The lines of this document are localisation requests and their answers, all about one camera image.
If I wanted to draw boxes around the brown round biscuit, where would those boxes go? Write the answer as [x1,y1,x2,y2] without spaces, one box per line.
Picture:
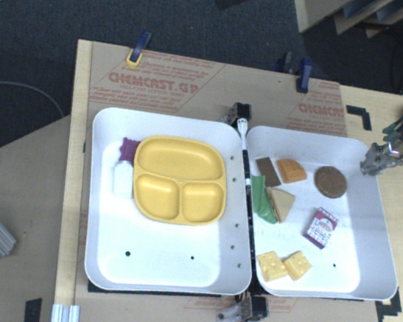
[310,163,351,201]

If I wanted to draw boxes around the orange waffle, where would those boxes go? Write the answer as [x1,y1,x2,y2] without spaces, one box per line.
[272,156,311,188]

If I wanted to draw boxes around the purple and red carton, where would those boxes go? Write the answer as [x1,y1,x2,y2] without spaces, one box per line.
[301,204,341,252]

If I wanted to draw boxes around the white plastic tray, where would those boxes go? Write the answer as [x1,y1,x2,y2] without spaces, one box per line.
[224,122,403,313]
[69,104,274,310]

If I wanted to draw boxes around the tan sandwich wedge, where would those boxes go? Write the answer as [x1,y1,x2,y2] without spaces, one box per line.
[261,186,298,225]

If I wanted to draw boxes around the brown chocolate bar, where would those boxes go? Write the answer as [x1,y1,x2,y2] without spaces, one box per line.
[251,155,286,190]

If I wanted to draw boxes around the thin black and white rod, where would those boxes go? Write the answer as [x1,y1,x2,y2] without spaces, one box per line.
[213,118,280,299]

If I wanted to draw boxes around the yellow cheese block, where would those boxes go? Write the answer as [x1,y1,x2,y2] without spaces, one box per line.
[279,248,315,284]
[253,248,292,285]

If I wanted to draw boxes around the brown cardboard board red print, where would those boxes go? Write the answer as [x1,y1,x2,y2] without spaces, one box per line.
[52,41,403,322]

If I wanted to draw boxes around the yellow divided plate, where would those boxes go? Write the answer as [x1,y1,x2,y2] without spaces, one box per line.
[125,130,236,231]

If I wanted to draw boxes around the purple grapes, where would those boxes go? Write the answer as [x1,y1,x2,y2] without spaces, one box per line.
[116,136,143,166]

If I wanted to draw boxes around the white plastic bottle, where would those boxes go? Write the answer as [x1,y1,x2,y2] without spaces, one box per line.
[110,158,138,200]

